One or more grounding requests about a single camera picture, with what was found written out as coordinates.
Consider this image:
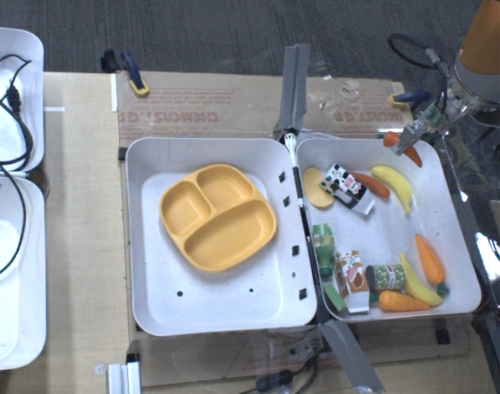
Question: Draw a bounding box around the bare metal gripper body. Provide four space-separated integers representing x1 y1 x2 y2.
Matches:
408 85 500 138

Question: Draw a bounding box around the orange carrot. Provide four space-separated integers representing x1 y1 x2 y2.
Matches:
351 172 392 200
383 131 424 168
414 233 451 297
369 289 432 314

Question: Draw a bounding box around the yellow banana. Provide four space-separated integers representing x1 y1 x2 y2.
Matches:
398 252 444 308
370 164 414 215

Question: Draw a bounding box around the cow print milk carton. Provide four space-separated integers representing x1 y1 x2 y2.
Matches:
319 163 376 216

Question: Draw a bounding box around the white plastic tray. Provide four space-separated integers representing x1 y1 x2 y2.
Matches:
294 137 483 324
125 136 319 337

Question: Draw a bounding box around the yellow biscuit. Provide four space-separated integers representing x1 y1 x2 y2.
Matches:
302 167 336 210

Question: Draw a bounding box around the green bottle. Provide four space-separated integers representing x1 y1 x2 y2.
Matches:
311 222 337 279

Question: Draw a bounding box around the green can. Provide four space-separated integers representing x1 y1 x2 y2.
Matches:
365 263 407 292

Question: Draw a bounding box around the brown and white carton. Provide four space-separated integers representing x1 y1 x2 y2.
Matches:
335 249 372 315

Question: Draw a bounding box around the brown cardboard board red print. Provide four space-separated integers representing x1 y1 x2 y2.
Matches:
116 70 473 387

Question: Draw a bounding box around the green cube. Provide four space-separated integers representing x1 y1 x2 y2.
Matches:
322 281 348 313

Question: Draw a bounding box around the yellow divided plate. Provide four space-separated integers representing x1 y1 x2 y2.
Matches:
158 163 278 273

